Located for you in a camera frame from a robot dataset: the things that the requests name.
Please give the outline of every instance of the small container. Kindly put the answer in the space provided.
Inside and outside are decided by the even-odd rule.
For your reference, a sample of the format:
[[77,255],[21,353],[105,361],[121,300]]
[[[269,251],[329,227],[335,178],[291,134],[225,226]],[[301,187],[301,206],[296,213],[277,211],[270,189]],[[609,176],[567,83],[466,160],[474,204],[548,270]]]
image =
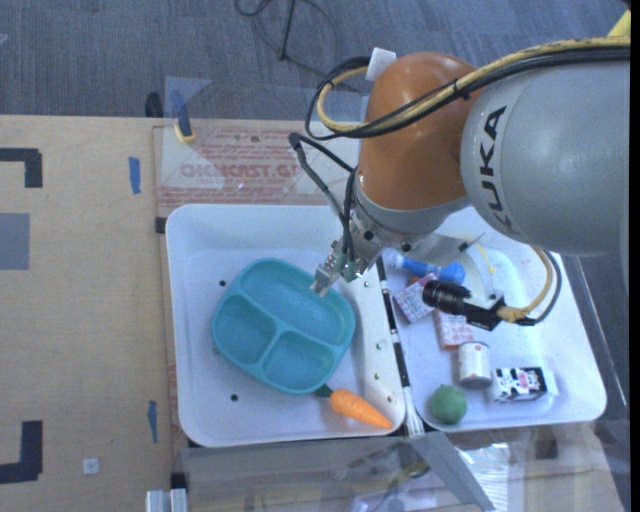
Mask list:
[[491,385],[489,345],[468,341],[458,347],[460,385],[466,389],[486,389]]

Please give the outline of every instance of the gray carpet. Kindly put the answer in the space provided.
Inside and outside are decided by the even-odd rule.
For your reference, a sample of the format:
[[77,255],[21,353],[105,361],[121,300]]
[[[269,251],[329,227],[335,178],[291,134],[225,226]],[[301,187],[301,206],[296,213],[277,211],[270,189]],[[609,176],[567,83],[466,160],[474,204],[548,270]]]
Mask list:
[[[253,10],[259,0],[240,0]],[[300,119],[323,73],[374,47],[437,50],[474,65],[535,44],[606,35],[620,0],[298,0],[278,59],[287,0],[258,16],[233,0],[0,0],[0,114],[144,116],[167,80],[212,80],[192,115]],[[366,92],[367,85],[354,87]],[[292,90],[302,91],[292,95]],[[571,259],[609,393],[629,418],[629,302],[617,257]]]

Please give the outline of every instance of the blue bottle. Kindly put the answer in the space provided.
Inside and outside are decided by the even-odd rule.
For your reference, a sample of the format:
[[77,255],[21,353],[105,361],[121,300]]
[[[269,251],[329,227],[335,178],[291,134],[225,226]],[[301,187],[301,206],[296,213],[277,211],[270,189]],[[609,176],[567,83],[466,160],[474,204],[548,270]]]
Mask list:
[[435,274],[440,281],[447,283],[462,284],[466,276],[464,268],[457,261],[450,263],[446,267],[438,267],[422,261],[412,260],[400,253],[396,253],[391,264],[395,268],[404,268],[420,277],[426,276],[427,274]]

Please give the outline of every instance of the white tray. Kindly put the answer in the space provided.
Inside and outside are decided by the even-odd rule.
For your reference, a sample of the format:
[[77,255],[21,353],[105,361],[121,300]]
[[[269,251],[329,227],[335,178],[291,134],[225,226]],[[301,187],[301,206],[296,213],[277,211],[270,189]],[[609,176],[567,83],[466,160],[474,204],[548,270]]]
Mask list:
[[170,215],[166,242],[178,414],[191,440],[219,447],[384,435],[400,427],[406,407],[375,273],[335,285],[354,307],[357,325],[328,384],[362,395],[391,420],[389,431],[338,416],[326,399],[272,389],[214,352],[210,322],[226,290],[221,281],[231,283],[262,257],[313,273],[340,231],[325,206],[187,205]]
[[[313,273],[341,227],[324,206],[187,205],[167,222],[178,412],[187,436],[202,446],[220,447],[273,441],[384,435],[406,413],[393,340],[375,272],[336,289],[352,304],[354,341],[331,387],[346,387],[378,407],[393,423],[381,431],[337,416],[325,399],[292,396],[246,375],[213,349],[210,320],[225,287],[249,263],[276,257]],[[509,305],[527,304],[544,282],[544,267],[528,246],[496,233],[471,208],[458,212],[441,234],[481,242],[497,268],[495,287]],[[400,291],[406,274],[387,270],[388,285]],[[553,372],[559,394],[532,402],[493,404],[479,391],[457,425],[429,416],[428,397],[443,383],[456,384],[455,354],[438,347],[430,318],[408,324],[397,311],[412,395],[418,414],[437,429],[479,429],[590,421],[606,406],[606,392],[571,288],[565,279],[549,317],[535,327],[502,323],[493,332],[473,328],[491,345],[492,366],[544,366]]]
[[[508,305],[527,305],[539,293],[545,270],[535,253],[495,232],[474,209],[450,216],[438,232],[465,240],[484,233],[480,241],[496,269],[494,287],[504,291]],[[564,273],[560,257],[556,259]],[[393,269],[387,273],[392,293],[406,286],[406,273]],[[431,315],[410,324],[399,308],[395,310],[416,410],[434,428],[461,432],[591,421],[604,412],[606,391],[567,279],[553,311],[537,326],[502,322],[492,332],[471,327],[476,340],[490,346],[492,368],[542,366],[553,373],[559,394],[533,401],[493,403],[484,391],[460,388],[457,352],[439,347]],[[439,423],[429,413],[427,401],[440,384],[458,386],[467,398],[467,414],[456,425]]]

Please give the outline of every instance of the blue plate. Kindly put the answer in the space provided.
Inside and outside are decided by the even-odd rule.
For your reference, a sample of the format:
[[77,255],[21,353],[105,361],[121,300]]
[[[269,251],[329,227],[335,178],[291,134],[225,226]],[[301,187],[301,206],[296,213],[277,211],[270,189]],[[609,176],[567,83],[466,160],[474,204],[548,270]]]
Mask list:
[[320,297],[313,276],[275,258],[247,266],[211,322],[229,361],[285,393],[311,393],[340,364],[355,331],[351,304],[333,289]]

